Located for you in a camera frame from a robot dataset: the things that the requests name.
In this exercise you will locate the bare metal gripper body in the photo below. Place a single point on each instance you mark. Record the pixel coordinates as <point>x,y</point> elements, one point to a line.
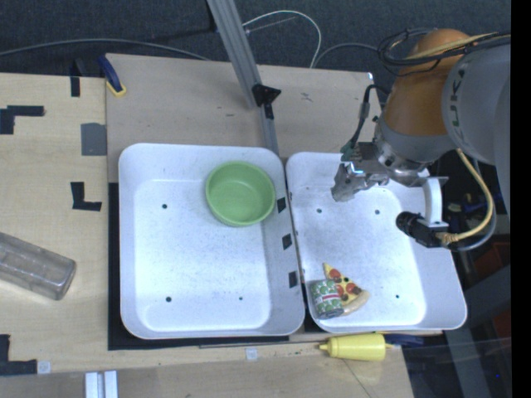
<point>375,166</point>

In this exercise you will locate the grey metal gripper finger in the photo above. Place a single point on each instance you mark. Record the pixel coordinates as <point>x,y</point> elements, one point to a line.
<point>357,185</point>
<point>340,187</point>

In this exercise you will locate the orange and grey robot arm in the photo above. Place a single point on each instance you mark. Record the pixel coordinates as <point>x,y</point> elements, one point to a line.
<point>419,98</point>

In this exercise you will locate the white plastic tray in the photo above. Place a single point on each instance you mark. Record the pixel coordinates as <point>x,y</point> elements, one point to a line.
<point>199,263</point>
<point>365,251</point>

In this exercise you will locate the green bowl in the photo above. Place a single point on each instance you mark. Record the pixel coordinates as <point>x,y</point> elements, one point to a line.
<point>240,195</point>

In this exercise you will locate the toy pizza slice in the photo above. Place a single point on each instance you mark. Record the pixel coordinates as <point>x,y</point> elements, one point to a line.
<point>350,290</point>

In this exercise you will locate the green and red can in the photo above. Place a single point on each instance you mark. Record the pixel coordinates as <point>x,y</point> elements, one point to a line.
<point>327,301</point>

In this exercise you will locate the yellow squeeze bottle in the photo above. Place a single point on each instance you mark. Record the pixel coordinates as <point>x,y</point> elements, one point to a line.
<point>357,346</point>

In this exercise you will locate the pale wood board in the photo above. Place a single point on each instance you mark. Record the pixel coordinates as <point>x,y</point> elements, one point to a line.
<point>186,106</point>

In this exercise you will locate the clear plastic bottle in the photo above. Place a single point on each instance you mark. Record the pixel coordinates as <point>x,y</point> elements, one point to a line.
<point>33,265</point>

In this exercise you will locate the black cylinder on white bracket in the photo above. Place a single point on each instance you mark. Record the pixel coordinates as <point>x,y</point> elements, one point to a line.
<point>433,199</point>

